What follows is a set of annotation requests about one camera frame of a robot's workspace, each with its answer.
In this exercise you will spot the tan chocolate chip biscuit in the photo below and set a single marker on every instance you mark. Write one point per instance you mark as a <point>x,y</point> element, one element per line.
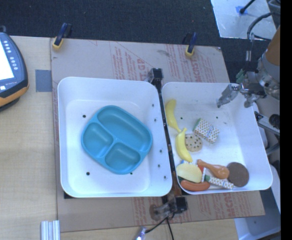
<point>194,143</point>

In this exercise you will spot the thin black and white rod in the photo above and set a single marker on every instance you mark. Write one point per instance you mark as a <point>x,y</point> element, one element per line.
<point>166,134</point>

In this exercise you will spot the white plastic tray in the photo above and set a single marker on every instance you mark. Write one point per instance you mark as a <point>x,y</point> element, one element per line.
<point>236,139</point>
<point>73,146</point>

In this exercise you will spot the black cylinder on white bracket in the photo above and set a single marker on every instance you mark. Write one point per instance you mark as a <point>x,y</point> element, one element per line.
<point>274,120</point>

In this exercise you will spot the yellow banana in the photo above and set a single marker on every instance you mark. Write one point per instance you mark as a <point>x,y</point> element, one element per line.
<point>181,146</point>
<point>171,114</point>

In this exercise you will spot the brown round patty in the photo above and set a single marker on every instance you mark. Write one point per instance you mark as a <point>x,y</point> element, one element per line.
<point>238,174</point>

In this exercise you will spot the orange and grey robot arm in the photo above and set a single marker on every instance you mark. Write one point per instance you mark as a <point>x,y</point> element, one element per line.
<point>273,47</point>

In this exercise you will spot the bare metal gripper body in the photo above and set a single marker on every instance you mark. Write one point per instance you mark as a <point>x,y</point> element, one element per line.
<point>267,85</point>

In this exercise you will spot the white carton with orange pattern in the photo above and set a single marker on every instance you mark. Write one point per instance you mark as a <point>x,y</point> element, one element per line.
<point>206,131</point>
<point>219,182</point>

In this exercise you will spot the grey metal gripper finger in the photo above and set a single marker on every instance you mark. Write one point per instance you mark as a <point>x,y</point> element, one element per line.
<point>227,94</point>
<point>251,100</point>

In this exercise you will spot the orange sausage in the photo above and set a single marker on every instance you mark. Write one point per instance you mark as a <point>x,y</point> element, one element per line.
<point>194,186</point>

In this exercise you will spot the orange chicken drumstick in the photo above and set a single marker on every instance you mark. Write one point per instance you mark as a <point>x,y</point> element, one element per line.
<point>216,170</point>

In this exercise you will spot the yellow taco shell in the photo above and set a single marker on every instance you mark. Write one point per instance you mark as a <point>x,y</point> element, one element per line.
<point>189,172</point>

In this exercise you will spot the brown cardboard board, red print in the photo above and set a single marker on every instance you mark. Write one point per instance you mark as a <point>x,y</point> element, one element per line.
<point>91,59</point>

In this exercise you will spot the blue divided plate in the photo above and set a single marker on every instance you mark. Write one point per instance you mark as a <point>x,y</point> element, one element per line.
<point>116,139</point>

